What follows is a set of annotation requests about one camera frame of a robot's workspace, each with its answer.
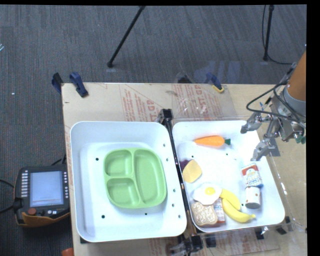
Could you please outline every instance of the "yellow banana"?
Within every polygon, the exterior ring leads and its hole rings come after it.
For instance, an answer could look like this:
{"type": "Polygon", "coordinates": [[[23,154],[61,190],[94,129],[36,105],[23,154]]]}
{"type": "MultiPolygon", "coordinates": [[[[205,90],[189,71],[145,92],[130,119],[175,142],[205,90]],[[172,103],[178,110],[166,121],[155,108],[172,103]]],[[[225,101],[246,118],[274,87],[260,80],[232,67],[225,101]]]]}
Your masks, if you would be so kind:
{"type": "Polygon", "coordinates": [[[240,222],[240,223],[246,223],[250,219],[256,218],[256,215],[254,214],[247,214],[245,212],[238,211],[236,208],[233,207],[233,205],[226,199],[222,199],[222,206],[224,212],[233,220],[240,222]]]}
{"type": "Polygon", "coordinates": [[[237,209],[238,211],[241,209],[241,203],[240,203],[240,200],[239,198],[234,194],[232,193],[231,191],[227,190],[227,189],[222,189],[222,192],[220,194],[220,197],[223,199],[227,199],[230,204],[233,205],[233,207],[235,209],[237,209]]]}

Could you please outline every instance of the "black pole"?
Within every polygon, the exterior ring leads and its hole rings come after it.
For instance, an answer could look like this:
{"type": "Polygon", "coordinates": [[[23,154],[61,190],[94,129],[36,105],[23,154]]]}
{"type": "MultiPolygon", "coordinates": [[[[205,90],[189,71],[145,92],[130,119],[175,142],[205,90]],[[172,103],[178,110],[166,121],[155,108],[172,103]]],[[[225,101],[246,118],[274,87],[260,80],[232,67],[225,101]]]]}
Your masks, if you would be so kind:
{"type": "Polygon", "coordinates": [[[269,6],[269,19],[268,19],[268,27],[266,30],[266,39],[265,39],[265,48],[264,48],[264,56],[263,60],[268,60],[268,47],[269,47],[269,36],[270,36],[270,27],[271,27],[271,19],[272,19],[272,12],[275,9],[273,4],[270,4],[269,6]]]}
{"type": "Polygon", "coordinates": [[[134,27],[134,25],[135,25],[135,23],[136,23],[137,19],[139,18],[140,14],[142,13],[142,11],[144,10],[144,8],[145,8],[145,7],[146,7],[145,5],[141,5],[141,6],[139,6],[139,10],[138,10],[138,12],[136,13],[136,15],[135,15],[135,17],[134,17],[133,21],[131,22],[131,24],[130,24],[129,28],[128,28],[128,29],[127,29],[127,31],[125,32],[125,34],[124,34],[124,36],[123,36],[123,38],[122,38],[121,42],[119,43],[118,47],[117,47],[117,48],[116,48],[116,50],[115,50],[115,52],[114,52],[113,56],[111,57],[111,59],[110,59],[110,60],[108,61],[108,63],[106,64],[109,68],[113,67],[112,62],[113,62],[113,61],[114,61],[114,59],[116,58],[116,56],[117,56],[118,52],[120,51],[120,49],[121,49],[122,45],[123,45],[123,44],[124,44],[124,42],[125,42],[125,40],[126,40],[127,36],[129,35],[129,33],[130,33],[131,29],[134,27]]]}

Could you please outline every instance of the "wooden table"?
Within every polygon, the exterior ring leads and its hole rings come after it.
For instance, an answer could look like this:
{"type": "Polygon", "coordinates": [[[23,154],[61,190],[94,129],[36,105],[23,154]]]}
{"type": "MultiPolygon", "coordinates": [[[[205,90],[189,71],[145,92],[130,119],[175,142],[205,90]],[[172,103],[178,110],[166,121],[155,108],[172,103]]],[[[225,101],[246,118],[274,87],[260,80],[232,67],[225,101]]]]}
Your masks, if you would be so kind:
{"type": "MultiPolygon", "coordinates": [[[[177,242],[175,237],[81,243],[76,227],[71,127],[80,121],[153,122],[161,109],[172,109],[174,118],[190,118],[195,115],[208,118],[214,115],[247,120],[252,114],[246,110],[247,103],[274,85],[224,84],[223,93],[218,93],[209,84],[84,83],[84,86],[88,95],[83,98],[76,92],[74,84],[64,83],[61,87],[74,254],[165,256],[169,255],[168,247],[177,242]]],[[[268,96],[269,94],[251,107],[260,109],[259,102],[264,103],[268,96]]],[[[263,124],[258,130],[260,139],[266,127],[268,124],[263,124]]],[[[277,179],[278,189],[284,195],[284,204],[288,208],[293,225],[286,226],[283,229],[286,234],[283,235],[267,231],[265,242],[242,240],[224,245],[224,249],[217,245],[215,248],[204,248],[192,255],[307,255],[306,144],[297,144],[294,140],[283,142],[280,138],[277,138],[276,142],[280,156],[268,156],[268,162],[277,179]]]]}

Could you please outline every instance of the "gray fabric background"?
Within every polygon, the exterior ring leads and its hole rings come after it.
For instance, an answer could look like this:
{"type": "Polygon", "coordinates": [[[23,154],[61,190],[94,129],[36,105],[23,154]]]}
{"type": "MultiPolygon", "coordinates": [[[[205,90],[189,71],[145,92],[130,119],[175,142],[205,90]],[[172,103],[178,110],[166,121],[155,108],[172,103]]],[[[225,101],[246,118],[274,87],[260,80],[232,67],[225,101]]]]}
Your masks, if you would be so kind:
{"type": "MultiPolygon", "coordinates": [[[[64,82],[76,71],[83,82],[113,83],[172,83],[183,74],[203,83],[212,72],[222,84],[263,86],[277,84],[306,50],[306,4],[274,6],[268,61],[269,5],[147,6],[107,67],[138,9],[0,4],[0,179],[14,184],[20,168],[63,157],[57,72],[64,82]]],[[[0,183],[0,208],[13,197],[0,183]]],[[[69,218],[27,229],[12,210],[0,215],[2,256],[59,256],[69,247],[69,218]]]]}

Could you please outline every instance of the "toy carrot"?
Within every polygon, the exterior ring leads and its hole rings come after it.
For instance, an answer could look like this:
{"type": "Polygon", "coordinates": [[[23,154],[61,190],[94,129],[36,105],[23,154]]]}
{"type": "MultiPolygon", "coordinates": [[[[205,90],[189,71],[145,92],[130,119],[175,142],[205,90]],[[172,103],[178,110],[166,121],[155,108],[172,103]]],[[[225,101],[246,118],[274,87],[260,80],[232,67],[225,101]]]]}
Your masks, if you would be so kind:
{"type": "Polygon", "coordinates": [[[207,136],[207,137],[201,137],[194,140],[195,143],[201,144],[201,145],[207,145],[207,146],[215,146],[220,147],[224,143],[227,145],[231,144],[231,139],[224,139],[223,137],[219,135],[213,135],[213,136],[207,136]]]}

